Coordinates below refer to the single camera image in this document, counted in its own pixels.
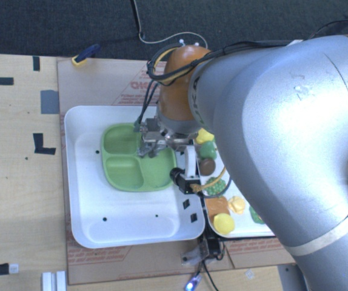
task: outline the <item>white strap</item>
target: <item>white strap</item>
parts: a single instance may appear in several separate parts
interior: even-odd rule
[[[336,240],[340,239],[347,233],[348,233],[348,217],[343,222],[339,223],[334,229],[330,230],[326,234],[316,239],[313,239],[312,241],[309,241],[301,246],[297,246],[297,247],[284,246],[284,248],[292,256],[308,255],[310,253],[316,252],[334,243]]]

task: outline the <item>yellow toy lemon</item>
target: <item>yellow toy lemon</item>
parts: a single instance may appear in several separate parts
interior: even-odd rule
[[[198,144],[203,144],[206,141],[213,141],[213,139],[215,139],[215,135],[208,132],[205,129],[200,129],[198,131],[198,136],[196,137],[196,142]]]
[[[219,213],[213,219],[213,226],[220,234],[228,234],[235,229],[235,221],[227,213]]]

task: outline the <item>green bowl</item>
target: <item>green bowl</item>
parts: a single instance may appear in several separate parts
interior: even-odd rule
[[[127,192],[163,190],[172,185],[170,171],[176,167],[174,151],[166,148],[158,156],[138,156],[141,134],[132,123],[107,128],[101,140],[105,176],[111,186]]]

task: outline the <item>dark gray fabric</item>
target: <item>dark gray fabric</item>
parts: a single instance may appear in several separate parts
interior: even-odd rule
[[[323,24],[348,18],[348,0],[136,1],[147,41],[191,31],[212,50],[243,40],[306,38]],[[328,31],[348,33],[348,25]],[[181,38],[202,44],[194,36]],[[98,43],[96,57],[149,59],[178,39],[139,41],[130,0],[0,0],[0,53],[74,56]]]

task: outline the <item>wooden table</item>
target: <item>wooden table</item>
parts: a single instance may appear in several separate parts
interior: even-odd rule
[[[57,58],[0,55],[0,264],[19,273],[0,276],[0,290],[40,290],[41,274],[67,270],[64,192],[58,114],[41,113],[41,91],[58,90]],[[54,155],[35,153],[34,133]],[[278,268],[212,272],[219,290],[282,290]],[[183,290],[189,275],[68,286],[67,290]],[[213,290],[203,275],[197,291]]]

